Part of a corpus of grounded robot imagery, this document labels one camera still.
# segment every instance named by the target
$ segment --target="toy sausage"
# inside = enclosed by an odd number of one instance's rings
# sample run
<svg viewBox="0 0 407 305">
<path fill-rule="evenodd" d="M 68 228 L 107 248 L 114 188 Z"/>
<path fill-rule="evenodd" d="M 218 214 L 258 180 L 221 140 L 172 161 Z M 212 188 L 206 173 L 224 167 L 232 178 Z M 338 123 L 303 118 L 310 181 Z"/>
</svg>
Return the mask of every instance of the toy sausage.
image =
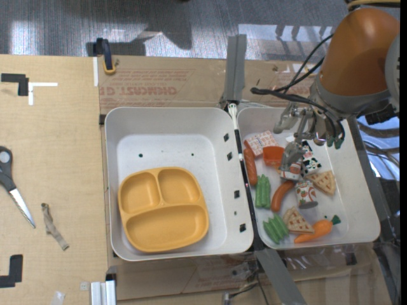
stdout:
<svg viewBox="0 0 407 305">
<path fill-rule="evenodd" d="M 248 148 L 244 149 L 243 154 L 244 154 L 244 161 L 246 163 L 247 176 L 249 176 L 249 183 L 251 186 L 255 186 L 257 184 L 258 178 L 257 178 L 256 163 L 254 162 L 254 154 Z"/>
<path fill-rule="evenodd" d="M 286 195 L 286 193 L 292 189 L 295 185 L 295 182 L 292 180 L 286 180 L 283 184 L 281 184 L 277 190 L 275 190 L 272 200 L 272 212 L 279 212 L 281 207 L 281 202 Z"/>
</svg>

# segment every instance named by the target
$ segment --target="toy food pile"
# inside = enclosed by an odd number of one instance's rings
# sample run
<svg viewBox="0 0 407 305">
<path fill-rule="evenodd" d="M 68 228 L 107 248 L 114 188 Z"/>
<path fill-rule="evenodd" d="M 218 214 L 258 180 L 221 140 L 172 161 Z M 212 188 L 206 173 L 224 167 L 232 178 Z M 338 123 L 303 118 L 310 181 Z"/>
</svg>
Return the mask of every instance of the toy food pile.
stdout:
<svg viewBox="0 0 407 305">
<path fill-rule="evenodd" d="M 307 211 L 318 205 L 316 190 L 331 197 L 336 191 L 333 171 L 323 170 L 323 165 L 314 156 L 307 141 L 302 142 L 303 156 L 285 171 L 279 168 L 284 148 L 279 146 L 270 131 L 249 137 L 244 140 L 244 145 L 247 176 L 250 185 L 256 189 L 254 206 L 257 209 L 271 211 L 268 220 L 263 221 L 263 229 L 275 244 L 279 244 L 290 234 L 297 235 L 294 243 L 314 240 L 329 234 L 333 226 L 341 222 L 339 217 L 334 215 L 331 220 L 328 220 L 327 216 L 323 219 L 310 220 L 314 222 L 311 224 L 300 213 L 300 210 Z M 278 171 L 281 178 L 279 186 L 272 187 L 270 179 L 265 174 L 258 173 L 256 159 L 262 155 L 265 165 Z M 298 208 L 291 207 L 279 215 L 285 197 L 293 189 L 297 196 Z"/>
</svg>

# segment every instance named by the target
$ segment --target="scissors handle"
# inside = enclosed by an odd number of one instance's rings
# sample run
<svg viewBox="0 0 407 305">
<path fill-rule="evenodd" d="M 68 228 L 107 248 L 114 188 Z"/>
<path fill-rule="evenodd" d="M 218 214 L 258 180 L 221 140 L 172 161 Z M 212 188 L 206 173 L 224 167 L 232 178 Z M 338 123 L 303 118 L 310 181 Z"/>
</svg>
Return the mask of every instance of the scissors handle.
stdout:
<svg viewBox="0 0 407 305">
<path fill-rule="evenodd" d="M 0 183 L 4 185 L 7 191 L 15 189 L 13 178 L 11 177 L 11 162 L 13 154 L 3 146 L 0 146 Z"/>
</svg>

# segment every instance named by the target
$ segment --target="yellow cable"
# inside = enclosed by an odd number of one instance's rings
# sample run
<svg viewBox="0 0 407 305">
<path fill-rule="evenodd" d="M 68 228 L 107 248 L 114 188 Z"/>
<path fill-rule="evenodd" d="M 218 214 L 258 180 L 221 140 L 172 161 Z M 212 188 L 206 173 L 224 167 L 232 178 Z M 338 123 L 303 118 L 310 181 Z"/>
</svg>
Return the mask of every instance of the yellow cable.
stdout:
<svg viewBox="0 0 407 305">
<path fill-rule="evenodd" d="M 361 4 L 373 4 L 373 3 L 400 3 L 400 0 L 355 0 L 347 4 L 348 10 L 352 9 L 354 6 L 359 6 Z"/>
</svg>

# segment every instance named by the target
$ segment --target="floor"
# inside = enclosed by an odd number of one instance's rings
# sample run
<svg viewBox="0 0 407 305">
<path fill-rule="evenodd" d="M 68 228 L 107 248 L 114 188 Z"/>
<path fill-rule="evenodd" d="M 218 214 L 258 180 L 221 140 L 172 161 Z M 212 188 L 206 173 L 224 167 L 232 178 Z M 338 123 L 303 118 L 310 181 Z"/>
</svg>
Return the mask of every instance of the floor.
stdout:
<svg viewBox="0 0 407 305">
<path fill-rule="evenodd" d="M 115 55 L 226 58 L 228 36 L 247 34 L 248 60 L 302 61 L 347 14 L 344 0 L 0 1 L 0 53 L 12 55 L 87 57 L 103 37 Z M 385 10 L 400 20 L 400 9 Z M 326 47 L 310 61 L 323 57 Z M 389 128 L 398 129 L 399 120 L 370 129 Z M 397 134 L 376 137 L 362 131 L 362 137 L 379 148 L 399 147 Z M 393 156 L 399 162 L 399 153 Z M 374 154 L 369 160 L 386 184 L 399 183 L 397 162 Z M 397 191 L 392 188 L 390 199 Z M 399 216 L 399 199 L 389 203 Z"/>
</svg>

